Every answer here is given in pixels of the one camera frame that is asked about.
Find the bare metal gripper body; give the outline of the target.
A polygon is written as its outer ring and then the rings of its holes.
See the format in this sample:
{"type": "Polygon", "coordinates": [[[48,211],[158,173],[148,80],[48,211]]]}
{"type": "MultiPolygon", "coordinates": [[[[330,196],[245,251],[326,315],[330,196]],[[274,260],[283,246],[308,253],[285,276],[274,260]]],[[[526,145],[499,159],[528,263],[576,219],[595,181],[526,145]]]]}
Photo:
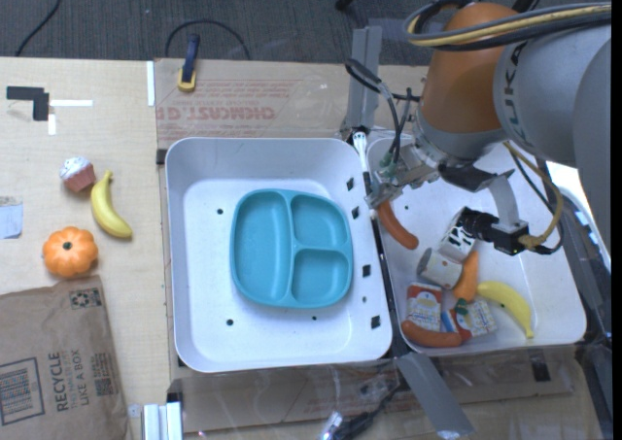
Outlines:
{"type": "Polygon", "coordinates": [[[398,191],[406,187],[418,188],[440,178],[433,161],[417,154],[413,143],[402,144],[397,161],[390,152],[391,143],[374,144],[374,185],[378,190],[398,191]]]}

